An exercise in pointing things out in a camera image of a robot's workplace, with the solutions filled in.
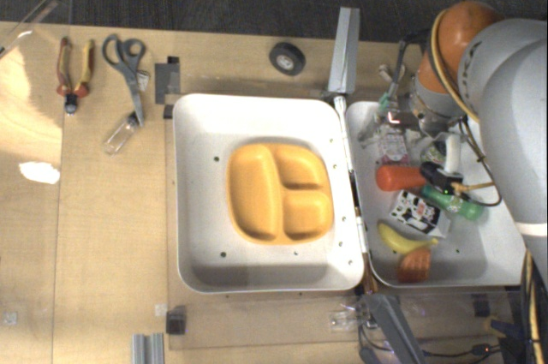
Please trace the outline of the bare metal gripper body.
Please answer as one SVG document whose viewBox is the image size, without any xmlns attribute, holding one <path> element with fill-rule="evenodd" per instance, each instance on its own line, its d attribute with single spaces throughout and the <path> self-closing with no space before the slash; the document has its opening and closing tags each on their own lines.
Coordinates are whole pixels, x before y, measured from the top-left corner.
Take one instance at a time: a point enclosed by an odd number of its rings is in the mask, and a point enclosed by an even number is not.
<svg viewBox="0 0 548 364">
<path fill-rule="evenodd" d="M 419 95 L 382 97 L 382 118 L 392 127 L 437 136 L 453 123 L 453 103 L 448 97 Z"/>
</svg>

